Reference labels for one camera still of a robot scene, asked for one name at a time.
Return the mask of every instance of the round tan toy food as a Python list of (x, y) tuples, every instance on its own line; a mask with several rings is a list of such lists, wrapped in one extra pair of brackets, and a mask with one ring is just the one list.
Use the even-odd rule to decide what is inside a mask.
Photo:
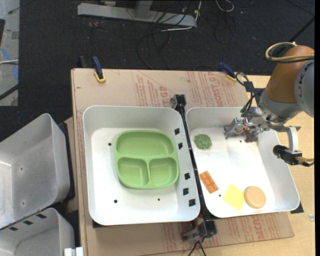
[(244, 190), (244, 199), (250, 207), (255, 209), (262, 208), (267, 201), (266, 194), (257, 186), (248, 186)]

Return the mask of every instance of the white plastic tray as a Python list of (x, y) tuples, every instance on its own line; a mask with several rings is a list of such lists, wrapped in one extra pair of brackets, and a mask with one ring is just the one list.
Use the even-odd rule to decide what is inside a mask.
[(0, 229), (65, 199), (66, 139), (43, 114), (0, 143)]
[[(191, 146), (199, 174), (208, 171), (219, 190), (209, 194), (201, 182), (205, 204), (216, 217), (284, 212), (296, 209), (300, 198), (288, 165), (273, 154), (279, 140), (275, 131), (259, 134), (258, 142), (245, 142), (245, 135), (225, 139), (224, 126), (240, 117), (238, 107), (199, 107), (186, 113)], [(193, 142), (198, 134), (211, 138), (210, 149), (198, 149)], [(260, 187), (266, 195), (266, 204), (260, 209), (246, 203), (241, 210), (226, 203), (223, 198), (234, 185), (244, 191), (248, 186)]]
[(74, 247), (72, 226), (53, 208), (0, 230), (1, 256), (63, 256)]
[[(198, 216), (198, 190), (177, 111), (168, 107), (91, 106), (83, 114), (83, 128), (89, 212), (95, 222), (104, 226), (184, 222)], [(117, 135), (128, 130), (161, 131), (174, 141), (179, 164), (174, 185), (134, 189), (119, 181), (113, 145)]]

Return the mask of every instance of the blue clamp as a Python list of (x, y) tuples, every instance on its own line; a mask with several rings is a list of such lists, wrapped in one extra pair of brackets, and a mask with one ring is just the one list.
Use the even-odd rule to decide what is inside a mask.
[(237, 81), (235, 72), (227, 64), (224, 64), (223, 62), (220, 62), (218, 64), (218, 69), (220, 71), (223, 71), (226, 74), (226, 77), (229, 78), (230, 80)]
[(94, 72), (95, 78), (98, 80), (99, 83), (105, 82), (106, 78), (102, 72), (100, 61), (98, 60), (98, 58), (96, 56), (93, 56), (92, 62), (93, 62), (94, 69), (95, 69), (95, 72)]

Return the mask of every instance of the gray metal base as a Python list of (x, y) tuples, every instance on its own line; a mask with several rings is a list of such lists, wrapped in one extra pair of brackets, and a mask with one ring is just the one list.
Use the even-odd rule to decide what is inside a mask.
[[(153, 23), (160, 18), (164, 13), (151, 11), (147, 12), (147, 15), (141, 16), (137, 15), (137, 12), (131, 8), (115, 7), (115, 6), (104, 6), (99, 4), (91, 3), (81, 3), (78, 5), (78, 15), (83, 16), (95, 16), (95, 17), (105, 17), (112, 19), (121, 19), (121, 20), (131, 20), (138, 22), (148, 22)], [(173, 14), (166, 13), (159, 23), (175, 25), (184, 17), (183, 14)], [(178, 26), (183, 27), (197, 27), (196, 19), (191, 15), (186, 15), (184, 19), (178, 24)]]

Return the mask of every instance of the orange waffle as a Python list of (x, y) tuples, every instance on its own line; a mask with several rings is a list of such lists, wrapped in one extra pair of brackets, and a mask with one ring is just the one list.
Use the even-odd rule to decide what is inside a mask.
[(199, 176), (200, 180), (203, 182), (205, 188), (208, 190), (210, 194), (219, 189), (207, 170), (200, 173)]

